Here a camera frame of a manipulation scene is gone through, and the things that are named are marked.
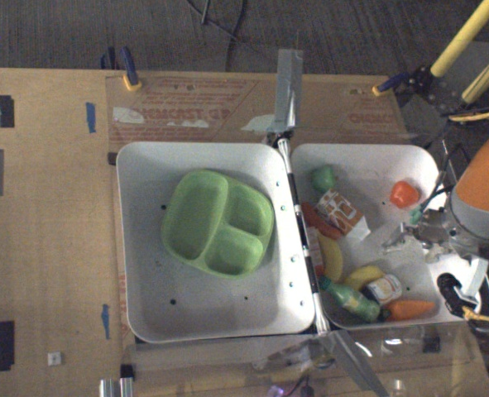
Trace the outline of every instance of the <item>dark floor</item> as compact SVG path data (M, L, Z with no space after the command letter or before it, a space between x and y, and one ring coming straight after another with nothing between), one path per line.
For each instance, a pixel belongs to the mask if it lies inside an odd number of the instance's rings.
M100 69L109 46L128 45L138 69L275 72L277 49L297 47L307 74L411 73L435 61L480 2L213 0L201 25L204 0L0 0L0 67ZM489 45L489 22L475 41ZM479 73L484 63L464 64ZM477 106L489 106L489 90ZM437 113L422 126L413 118L416 132L437 132ZM488 137L489 122L445 138L472 156ZM489 336L478 339L489 367Z

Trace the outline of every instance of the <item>green bottle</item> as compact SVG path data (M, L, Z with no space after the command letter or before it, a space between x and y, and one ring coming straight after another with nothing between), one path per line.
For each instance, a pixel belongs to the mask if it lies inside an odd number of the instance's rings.
M334 284L326 276L319 279L319 288L327 291L334 301L366 322L375 322L381 314L380 305L346 285Z

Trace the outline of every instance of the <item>tomato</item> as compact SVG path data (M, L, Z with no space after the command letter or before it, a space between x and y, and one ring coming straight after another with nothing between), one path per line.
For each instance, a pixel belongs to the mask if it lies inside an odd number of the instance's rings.
M407 208L408 206L417 203L419 198L419 191L415 187L411 186L406 181L399 181L393 185L390 201L397 208Z

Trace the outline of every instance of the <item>divided green plate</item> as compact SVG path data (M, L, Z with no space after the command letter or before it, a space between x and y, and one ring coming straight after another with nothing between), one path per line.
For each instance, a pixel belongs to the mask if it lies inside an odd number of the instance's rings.
M212 170L188 173L163 219L167 251L188 265L225 278L242 278L260 264L274 227L270 200Z

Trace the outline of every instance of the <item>carrot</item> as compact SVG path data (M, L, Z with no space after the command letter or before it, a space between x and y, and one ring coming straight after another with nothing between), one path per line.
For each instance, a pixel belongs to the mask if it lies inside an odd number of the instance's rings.
M322 235L325 235L333 240L338 240L343 235L339 229L326 223L315 211L312 204L303 202L301 204L301 210L303 211L304 220L307 222L309 227L317 228Z
M407 321L425 314L435 307L432 301L424 300L395 300L387 304L384 309L391 312L386 321Z

